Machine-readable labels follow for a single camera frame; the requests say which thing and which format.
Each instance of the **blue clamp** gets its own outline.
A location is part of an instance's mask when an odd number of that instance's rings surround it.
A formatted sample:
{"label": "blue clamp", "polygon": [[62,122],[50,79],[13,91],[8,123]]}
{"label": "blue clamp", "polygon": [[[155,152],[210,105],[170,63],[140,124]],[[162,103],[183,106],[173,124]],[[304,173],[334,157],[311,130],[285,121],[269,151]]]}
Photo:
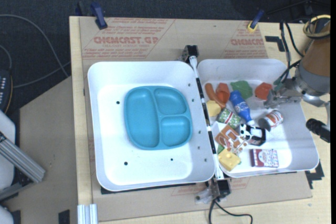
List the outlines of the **blue clamp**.
{"label": "blue clamp", "polygon": [[101,30],[107,28],[107,23],[104,20],[103,12],[100,5],[97,2],[92,2],[90,8],[93,15],[95,15],[97,18],[96,24],[99,27],[99,29]]}
{"label": "blue clamp", "polygon": [[254,17],[254,19],[252,21],[249,22],[248,26],[247,26],[247,30],[249,32],[254,32],[257,29],[257,24],[259,22],[259,20],[261,19],[261,17],[264,15],[264,11],[261,9],[259,10],[258,14],[256,15],[256,17]]}

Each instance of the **yellow toy cheese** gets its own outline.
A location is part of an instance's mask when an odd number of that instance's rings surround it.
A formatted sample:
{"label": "yellow toy cheese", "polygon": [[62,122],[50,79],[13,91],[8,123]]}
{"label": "yellow toy cheese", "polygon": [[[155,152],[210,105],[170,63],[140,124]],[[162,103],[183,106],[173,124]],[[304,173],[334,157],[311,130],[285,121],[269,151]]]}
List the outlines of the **yellow toy cheese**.
{"label": "yellow toy cheese", "polygon": [[228,151],[227,148],[219,153],[218,160],[228,171],[231,171],[241,162],[240,158]]}
{"label": "yellow toy cheese", "polygon": [[206,108],[208,109],[208,113],[210,117],[217,116],[220,114],[220,106],[213,100],[209,100],[206,102]]}

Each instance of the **black clip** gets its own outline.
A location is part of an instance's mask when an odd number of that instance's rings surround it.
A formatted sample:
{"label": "black clip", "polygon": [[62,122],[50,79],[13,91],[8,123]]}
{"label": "black clip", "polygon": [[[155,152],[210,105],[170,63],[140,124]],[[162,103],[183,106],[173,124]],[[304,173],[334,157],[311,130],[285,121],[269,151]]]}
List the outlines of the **black clip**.
{"label": "black clip", "polygon": [[85,5],[82,1],[77,3],[77,7],[75,9],[76,16],[91,16],[87,10],[85,9]]}
{"label": "black clip", "polygon": [[285,51],[285,47],[283,45],[282,40],[279,37],[276,36],[265,36],[265,39],[267,42],[276,42],[278,45],[278,49],[279,51],[284,52]]}
{"label": "black clip", "polygon": [[100,30],[107,28],[107,23],[104,20],[103,12],[97,2],[92,2],[90,5],[93,15],[96,16],[96,24]]}
{"label": "black clip", "polygon": [[324,177],[324,172],[321,166],[321,162],[319,162],[319,164],[316,166],[315,173],[306,171],[306,177],[307,177],[310,189],[313,189],[313,181],[322,180],[322,177]]}
{"label": "black clip", "polygon": [[195,56],[197,58],[198,55],[199,55],[199,53],[198,53],[197,45],[186,45],[183,49],[182,61],[184,61],[186,63],[190,63],[189,62],[189,57],[190,56]]}

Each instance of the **blue bottle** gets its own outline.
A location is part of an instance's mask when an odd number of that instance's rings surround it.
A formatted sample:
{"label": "blue bottle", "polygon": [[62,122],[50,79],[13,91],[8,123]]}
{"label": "blue bottle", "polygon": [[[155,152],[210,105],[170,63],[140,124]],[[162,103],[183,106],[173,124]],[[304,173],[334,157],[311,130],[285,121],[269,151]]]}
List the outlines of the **blue bottle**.
{"label": "blue bottle", "polygon": [[229,100],[234,106],[237,114],[246,121],[247,125],[255,125],[255,121],[252,120],[250,115],[250,108],[238,90],[230,93]]}

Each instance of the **blue divided plate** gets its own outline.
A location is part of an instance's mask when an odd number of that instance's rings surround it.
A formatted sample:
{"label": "blue divided plate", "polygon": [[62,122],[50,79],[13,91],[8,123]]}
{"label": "blue divided plate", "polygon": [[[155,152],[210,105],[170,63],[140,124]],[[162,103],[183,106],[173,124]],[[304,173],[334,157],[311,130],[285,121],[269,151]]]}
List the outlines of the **blue divided plate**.
{"label": "blue divided plate", "polygon": [[192,120],[184,96],[175,88],[143,86],[125,97],[127,134],[144,150],[164,150],[187,143],[192,136]]}

